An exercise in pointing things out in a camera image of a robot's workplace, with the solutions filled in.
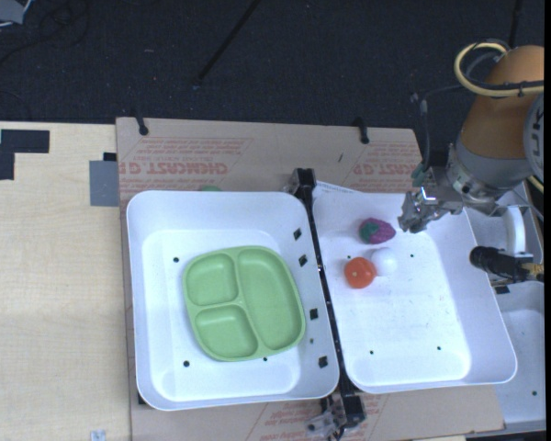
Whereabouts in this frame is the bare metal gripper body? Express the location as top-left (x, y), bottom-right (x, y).
top-left (421, 163), bottom-right (500, 218)

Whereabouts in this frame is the purple and green toy fruit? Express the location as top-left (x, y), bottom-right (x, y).
top-left (358, 217), bottom-right (398, 246)

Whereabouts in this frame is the white ball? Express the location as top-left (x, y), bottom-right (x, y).
top-left (370, 246), bottom-right (399, 277)

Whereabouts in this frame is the white paper slip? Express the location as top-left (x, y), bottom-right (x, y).
top-left (314, 180), bottom-right (365, 197)

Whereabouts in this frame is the orange toy tomato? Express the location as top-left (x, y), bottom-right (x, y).
top-left (343, 256), bottom-right (378, 290)

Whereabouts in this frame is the white plastic tray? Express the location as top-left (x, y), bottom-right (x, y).
top-left (310, 180), bottom-right (519, 395)
top-left (126, 189), bottom-right (341, 413)

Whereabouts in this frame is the brown cardboard board, red print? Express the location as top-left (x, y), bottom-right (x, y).
top-left (114, 117), bottom-right (507, 441)

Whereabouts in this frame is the green divided plate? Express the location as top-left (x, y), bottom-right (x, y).
top-left (181, 244), bottom-right (308, 363)

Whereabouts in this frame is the black cylinder on white bracket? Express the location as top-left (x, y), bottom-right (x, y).
top-left (468, 204), bottom-right (541, 288)

